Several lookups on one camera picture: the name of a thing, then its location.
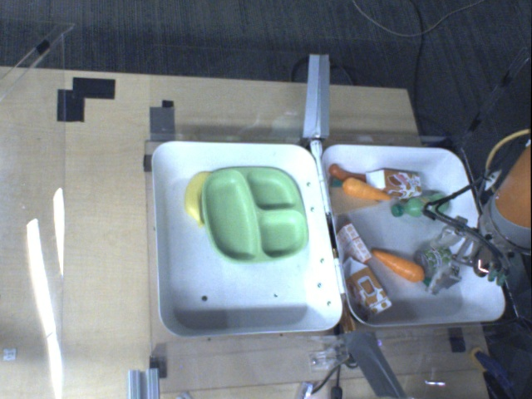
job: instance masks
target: metal bracket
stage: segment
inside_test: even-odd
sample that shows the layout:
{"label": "metal bracket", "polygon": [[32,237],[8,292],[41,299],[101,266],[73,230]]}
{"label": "metal bracket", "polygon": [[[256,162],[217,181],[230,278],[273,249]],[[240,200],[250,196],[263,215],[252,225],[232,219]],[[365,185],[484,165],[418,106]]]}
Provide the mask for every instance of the metal bracket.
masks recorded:
{"label": "metal bracket", "polygon": [[159,370],[131,370],[127,374],[127,399],[160,399]]}
{"label": "metal bracket", "polygon": [[328,55],[310,55],[302,134],[304,140],[326,139],[329,136],[330,74]]}

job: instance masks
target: toy kitchen sink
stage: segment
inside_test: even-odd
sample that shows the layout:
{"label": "toy kitchen sink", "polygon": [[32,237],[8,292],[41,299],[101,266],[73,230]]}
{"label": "toy kitchen sink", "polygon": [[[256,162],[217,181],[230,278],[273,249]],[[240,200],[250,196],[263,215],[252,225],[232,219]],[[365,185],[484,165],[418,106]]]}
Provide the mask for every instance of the toy kitchen sink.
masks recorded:
{"label": "toy kitchen sink", "polygon": [[[210,337],[328,330],[341,317],[345,293],[342,265],[333,252],[336,238],[331,237],[341,223],[352,222],[369,248],[411,256],[441,231],[438,221],[393,218],[389,203],[333,213],[325,175],[331,164],[358,173],[384,167],[418,171],[428,189],[446,195],[469,183],[461,161],[447,150],[333,145],[323,151],[328,78],[325,87],[319,58],[311,58],[309,67],[303,128],[307,146],[170,141],[156,148],[151,167],[158,304],[161,321],[171,333]],[[201,225],[185,208],[187,186],[200,172],[235,168],[236,174],[233,170],[219,176],[218,184],[211,186],[214,209],[202,208],[199,199],[197,211],[208,219]],[[295,190],[287,193],[284,180],[280,184],[268,176],[253,177],[257,168],[284,173]],[[278,193],[268,194],[270,188]],[[476,224],[472,193],[453,200],[449,215]],[[224,237],[228,232],[229,239]],[[350,303],[352,314],[368,325],[474,323],[495,320],[504,311],[501,288],[470,268],[461,271],[458,284],[432,295],[423,283],[398,278],[373,260],[369,266],[393,305],[365,321]]]}

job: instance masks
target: small box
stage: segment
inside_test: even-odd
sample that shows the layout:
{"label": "small box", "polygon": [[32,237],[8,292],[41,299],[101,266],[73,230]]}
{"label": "small box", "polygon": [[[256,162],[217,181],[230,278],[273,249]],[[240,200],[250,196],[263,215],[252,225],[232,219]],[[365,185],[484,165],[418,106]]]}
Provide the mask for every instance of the small box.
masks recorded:
{"label": "small box", "polygon": [[347,293],[351,296],[351,302],[357,305],[358,314],[369,318],[392,306],[392,301],[368,266],[354,259],[347,259],[343,267],[347,278]]}
{"label": "small box", "polygon": [[421,178],[414,171],[381,169],[366,173],[366,182],[401,200],[421,195]]}
{"label": "small box", "polygon": [[361,263],[366,263],[372,257],[352,224],[346,224],[341,228],[337,237],[344,257],[353,257]]}

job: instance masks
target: wooden table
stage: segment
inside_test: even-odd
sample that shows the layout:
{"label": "wooden table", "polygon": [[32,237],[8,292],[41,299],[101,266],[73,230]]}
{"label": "wooden table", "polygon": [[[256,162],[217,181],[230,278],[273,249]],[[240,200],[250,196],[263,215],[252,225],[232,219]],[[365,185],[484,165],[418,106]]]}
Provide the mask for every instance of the wooden table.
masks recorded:
{"label": "wooden table", "polygon": [[[75,76],[115,79],[115,99],[86,99],[83,123],[51,122],[57,89],[70,89]],[[161,328],[154,260],[149,258],[153,244],[148,230],[153,221],[143,159],[150,137],[150,107],[160,106],[163,100],[174,102],[180,138],[225,135],[242,140],[260,131],[279,140],[287,132],[297,136],[305,85],[80,71],[63,76],[60,71],[35,70],[0,102],[1,126],[14,123],[12,136],[18,137],[10,150],[6,144],[2,149],[26,150],[19,156],[25,173],[21,183],[32,179],[39,185],[31,189],[38,191],[34,199],[52,196],[62,183],[48,179],[47,170],[64,174],[64,279],[49,281],[60,292],[53,294],[58,309],[62,302],[57,316],[58,320],[62,316],[62,323],[57,325],[62,339],[63,396],[126,397],[127,371],[145,370],[154,349],[165,347],[169,376],[161,380],[163,398],[174,398],[183,390],[190,390],[194,399],[292,398],[300,382],[319,380],[325,374],[310,367],[309,353],[321,350],[321,342],[293,334],[186,340]],[[48,122],[36,125],[36,115],[48,117]],[[337,133],[330,143],[347,138],[419,143],[408,95],[397,89],[332,86],[331,131]],[[57,161],[35,157],[42,155],[47,137],[58,138],[48,146],[54,155],[64,147],[63,168]],[[2,193],[15,200],[25,192],[4,188]],[[23,200],[32,198],[25,195]],[[39,214],[44,219],[49,216],[46,211]],[[29,219],[18,223],[25,228]],[[6,223],[3,216],[2,227],[7,231]],[[27,258],[21,237],[11,242],[2,237],[0,342],[3,348],[17,348],[17,360],[1,363],[0,397],[35,397],[52,391],[46,342],[27,266],[21,264]],[[485,348],[479,326],[462,329],[468,349]],[[383,330],[377,336],[409,395],[487,397],[483,378],[466,353],[451,352],[446,328]],[[342,371],[342,386],[345,398],[372,397],[360,370]],[[317,397],[328,397],[328,389]]]}

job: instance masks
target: orange carrot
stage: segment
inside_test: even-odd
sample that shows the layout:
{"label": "orange carrot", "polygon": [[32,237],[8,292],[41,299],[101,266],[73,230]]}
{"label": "orange carrot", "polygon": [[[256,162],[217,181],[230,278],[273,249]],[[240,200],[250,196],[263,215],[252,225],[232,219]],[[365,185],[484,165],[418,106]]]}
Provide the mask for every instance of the orange carrot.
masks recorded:
{"label": "orange carrot", "polygon": [[341,180],[342,182],[346,179],[349,179],[350,177],[359,179],[362,182],[366,181],[366,175],[358,175],[357,173],[351,173],[351,171],[344,170],[338,164],[331,164],[329,166],[329,173],[331,174],[331,176],[336,177],[338,180]]}
{"label": "orange carrot", "polygon": [[372,254],[376,259],[381,260],[387,268],[408,281],[418,283],[425,279],[425,271],[419,264],[415,264],[410,260],[402,259],[380,249],[372,249]]}
{"label": "orange carrot", "polygon": [[391,199],[390,195],[386,192],[382,192],[381,190],[378,190],[359,179],[353,179],[352,177],[343,181],[342,189],[346,194],[363,200],[388,201]]}

